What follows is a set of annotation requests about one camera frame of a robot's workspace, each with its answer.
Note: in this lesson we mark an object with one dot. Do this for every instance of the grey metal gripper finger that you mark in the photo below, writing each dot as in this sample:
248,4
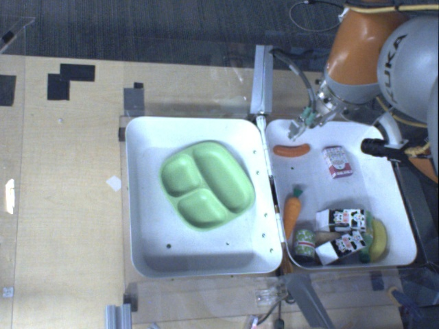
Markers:
292,132
300,130

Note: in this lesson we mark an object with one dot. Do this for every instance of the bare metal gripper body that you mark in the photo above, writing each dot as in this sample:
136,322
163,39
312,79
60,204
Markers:
325,105

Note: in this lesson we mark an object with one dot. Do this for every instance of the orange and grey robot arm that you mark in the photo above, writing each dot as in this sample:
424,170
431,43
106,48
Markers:
356,53

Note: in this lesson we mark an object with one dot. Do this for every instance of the orange-red toy sausage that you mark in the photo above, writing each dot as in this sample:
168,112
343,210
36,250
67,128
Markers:
291,150

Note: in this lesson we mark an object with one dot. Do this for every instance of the red and white carton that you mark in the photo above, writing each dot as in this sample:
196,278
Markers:
337,161

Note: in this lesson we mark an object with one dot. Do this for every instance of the orange toy carrot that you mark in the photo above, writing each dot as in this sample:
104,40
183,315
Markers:
291,211

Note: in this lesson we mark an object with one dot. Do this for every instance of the white plastic tray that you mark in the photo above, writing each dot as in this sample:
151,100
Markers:
370,190
151,197

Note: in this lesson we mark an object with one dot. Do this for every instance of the green divided plate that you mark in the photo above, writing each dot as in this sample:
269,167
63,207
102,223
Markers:
212,180

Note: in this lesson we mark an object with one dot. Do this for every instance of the cow print milk carton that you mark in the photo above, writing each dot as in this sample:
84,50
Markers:
343,218
337,248

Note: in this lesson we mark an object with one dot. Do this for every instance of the beige cone-shaped toy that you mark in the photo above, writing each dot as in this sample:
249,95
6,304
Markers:
327,236

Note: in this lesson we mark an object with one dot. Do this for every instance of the green and white can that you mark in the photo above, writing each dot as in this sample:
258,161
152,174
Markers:
304,246

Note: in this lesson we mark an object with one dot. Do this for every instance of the yellow banana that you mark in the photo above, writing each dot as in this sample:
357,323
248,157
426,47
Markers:
378,242

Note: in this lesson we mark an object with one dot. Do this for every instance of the dark green rounded object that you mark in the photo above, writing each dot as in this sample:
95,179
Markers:
365,250

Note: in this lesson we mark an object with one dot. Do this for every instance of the black cylinder on white bracket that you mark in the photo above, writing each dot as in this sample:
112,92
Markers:
374,147

